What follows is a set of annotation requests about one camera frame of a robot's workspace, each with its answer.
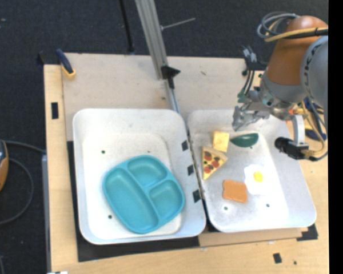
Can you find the toy pizza slice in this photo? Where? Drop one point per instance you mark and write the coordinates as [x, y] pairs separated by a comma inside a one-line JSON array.
[[211, 161]]

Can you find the white and yellow fried egg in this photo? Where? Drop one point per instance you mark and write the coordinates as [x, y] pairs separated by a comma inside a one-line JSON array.
[[257, 178]]

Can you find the orange toast slice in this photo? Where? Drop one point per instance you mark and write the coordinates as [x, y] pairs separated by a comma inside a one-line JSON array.
[[235, 191]]

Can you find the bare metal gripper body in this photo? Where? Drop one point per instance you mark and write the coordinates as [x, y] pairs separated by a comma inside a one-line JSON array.
[[270, 104]]

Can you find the yellow cheese block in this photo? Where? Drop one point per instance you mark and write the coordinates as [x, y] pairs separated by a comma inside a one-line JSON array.
[[220, 141]]

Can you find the pale brown flat board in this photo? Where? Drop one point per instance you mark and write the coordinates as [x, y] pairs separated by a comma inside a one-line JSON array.
[[117, 81]]

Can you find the blue divided plate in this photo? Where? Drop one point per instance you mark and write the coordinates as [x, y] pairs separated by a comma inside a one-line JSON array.
[[131, 193]]

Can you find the black cylinder on white bracket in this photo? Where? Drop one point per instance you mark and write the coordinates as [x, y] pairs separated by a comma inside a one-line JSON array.
[[291, 148]]

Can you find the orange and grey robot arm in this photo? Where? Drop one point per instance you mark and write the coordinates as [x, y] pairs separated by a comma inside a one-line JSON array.
[[291, 58]]

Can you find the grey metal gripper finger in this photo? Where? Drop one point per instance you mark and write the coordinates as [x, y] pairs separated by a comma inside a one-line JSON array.
[[237, 120], [251, 118]]

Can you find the white plastic tray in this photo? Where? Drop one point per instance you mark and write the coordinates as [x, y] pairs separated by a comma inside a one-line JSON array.
[[97, 130], [283, 204]]

